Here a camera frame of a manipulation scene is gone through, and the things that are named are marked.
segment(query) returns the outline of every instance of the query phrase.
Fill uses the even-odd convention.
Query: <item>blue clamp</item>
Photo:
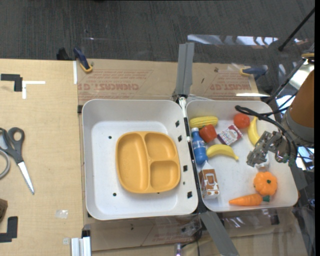
[[[267,69],[260,67],[240,68],[239,70],[242,76],[249,77],[250,75],[253,75],[255,80],[266,74],[267,71]]]
[[[92,71],[92,66],[88,63],[86,57],[78,47],[73,48],[73,52],[76,59],[80,60],[80,67],[84,72],[90,73]]]

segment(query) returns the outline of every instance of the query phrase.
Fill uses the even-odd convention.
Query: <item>chocolate milk carton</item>
[[[205,161],[198,172],[202,198],[213,199],[220,195],[215,169]]]

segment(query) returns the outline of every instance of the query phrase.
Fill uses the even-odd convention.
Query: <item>black scissors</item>
[[[20,134],[20,139],[15,139],[15,133]],[[31,191],[31,193],[34,195],[34,187],[32,186],[30,176],[28,174],[28,170],[25,164],[25,161],[22,157],[22,143],[24,142],[25,139],[25,132],[18,128],[18,127],[13,127],[9,131],[6,131],[3,128],[0,128],[0,136],[3,136],[4,139],[4,146],[0,145],[0,150],[6,152],[9,156],[13,157],[15,160],[16,164],[19,166],[21,173],[23,175],[23,178]]]

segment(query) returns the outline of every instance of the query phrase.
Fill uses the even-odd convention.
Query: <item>yellow orange tray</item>
[[[173,189],[181,177],[174,141],[165,133],[134,131],[116,143],[115,162],[121,185],[133,193]]]

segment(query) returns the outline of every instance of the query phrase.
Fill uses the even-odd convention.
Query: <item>white tray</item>
[[[170,100],[93,99],[83,106],[82,125],[85,201],[92,217],[115,220],[187,215],[195,211],[197,189],[184,117],[177,103]],[[121,186],[115,162],[116,143],[121,135],[134,131],[161,132],[173,139],[181,169],[180,182],[174,189],[137,194]]]
[[[233,124],[233,117],[239,113],[235,106],[247,107],[258,113],[272,112],[272,109],[261,101],[224,101],[224,100],[193,100],[187,104],[186,112],[190,119],[200,116],[216,116],[218,124],[215,129],[221,132]],[[229,200],[256,193],[253,187],[253,180],[257,173],[256,167],[247,165],[247,155],[254,149],[248,138],[245,129],[241,129],[243,137],[231,145],[238,161],[233,158],[216,155],[209,158],[209,164],[215,169],[220,195],[213,199],[204,199],[205,206],[214,212],[231,212],[252,209],[280,208],[293,206],[298,200],[298,190],[293,179],[290,167],[287,163],[279,163],[275,160],[275,154],[268,153],[270,161],[269,171],[276,176],[278,189],[269,203],[262,203],[259,206],[237,206],[229,205]],[[257,121],[257,131],[260,135],[264,131],[278,131],[278,128],[266,121]],[[220,144],[216,138],[214,144]]]

